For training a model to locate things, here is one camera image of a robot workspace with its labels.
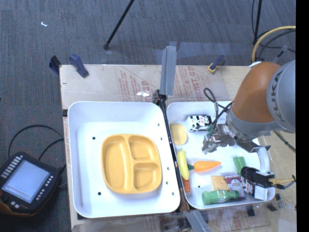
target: screen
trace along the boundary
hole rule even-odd
[[[48,171],[24,160],[2,190],[31,203],[49,174]]]

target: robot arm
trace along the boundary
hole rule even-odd
[[[218,124],[211,137],[205,136],[204,153],[235,143],[256,152],[252,142],[269,131],[295,133],[295,60],[282,66],[261,62],[242,81],[226,123]]]

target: bottle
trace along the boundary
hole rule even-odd
[[[204,204],[211,203],[225,203],[230,199],[238,199],[238,191],[226,191],[226,190],[216,190],[216,191],[205,191],[202,193],[202,201]]]

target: yellow toy banana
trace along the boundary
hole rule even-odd
[[[178,166],[181,176],[185,179],[189,179],[189,169],[187,164],[187,158],[185,155],[185,150],[178,151],[177,153]]]

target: yellow tray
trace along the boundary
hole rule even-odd
[[[105,184],[117,193],[153,191],[162,181],[159,151],[142,135],[107,137],[102,144],[101,167]]]

